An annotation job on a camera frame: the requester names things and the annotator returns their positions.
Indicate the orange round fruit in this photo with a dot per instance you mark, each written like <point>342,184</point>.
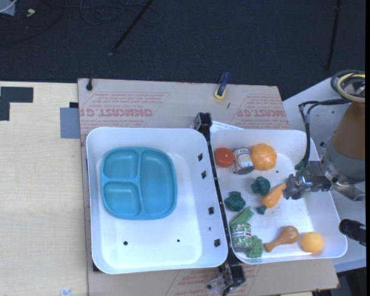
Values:
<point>312,242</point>

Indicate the brown cardboard board red print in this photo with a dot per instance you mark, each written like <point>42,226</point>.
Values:
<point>160,109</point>

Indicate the green grapes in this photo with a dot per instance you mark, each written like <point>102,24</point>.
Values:
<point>255,248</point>

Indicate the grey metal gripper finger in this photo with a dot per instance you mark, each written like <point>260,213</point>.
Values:
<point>296,179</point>
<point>290,193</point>

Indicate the orange carrot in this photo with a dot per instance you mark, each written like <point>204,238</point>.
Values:
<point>272,197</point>

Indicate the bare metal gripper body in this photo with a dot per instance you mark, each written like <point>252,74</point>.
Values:
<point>318,180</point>

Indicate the green celery stick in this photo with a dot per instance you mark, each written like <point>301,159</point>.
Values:
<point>242,216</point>

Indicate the orange pumpkin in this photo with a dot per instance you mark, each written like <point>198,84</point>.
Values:
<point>263,157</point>

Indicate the green broccoli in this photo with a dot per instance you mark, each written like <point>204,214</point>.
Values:
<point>235,201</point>
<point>261,186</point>

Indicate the blue divided plate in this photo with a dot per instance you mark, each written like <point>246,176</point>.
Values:
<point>155,183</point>

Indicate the black cylinder on white bracket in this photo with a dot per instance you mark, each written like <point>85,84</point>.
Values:
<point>353,229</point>

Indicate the thin black and white rod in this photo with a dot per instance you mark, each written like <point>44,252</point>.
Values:
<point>217,183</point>

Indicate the white labelled small can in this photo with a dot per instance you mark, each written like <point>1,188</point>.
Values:
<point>243,160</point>

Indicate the red tomato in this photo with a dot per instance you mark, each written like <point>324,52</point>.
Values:
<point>223,157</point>

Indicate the green peas small can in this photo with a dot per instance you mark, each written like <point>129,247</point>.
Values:
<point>241,236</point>

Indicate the brown chicken drumstick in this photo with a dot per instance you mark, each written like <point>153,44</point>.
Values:
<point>286,236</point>

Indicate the white printed paper sheet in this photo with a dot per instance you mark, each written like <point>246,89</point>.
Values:
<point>223,125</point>

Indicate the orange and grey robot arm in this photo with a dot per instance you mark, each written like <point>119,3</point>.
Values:
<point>348,134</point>

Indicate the white plastic tray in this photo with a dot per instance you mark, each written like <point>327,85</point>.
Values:
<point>160,245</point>
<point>296,208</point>

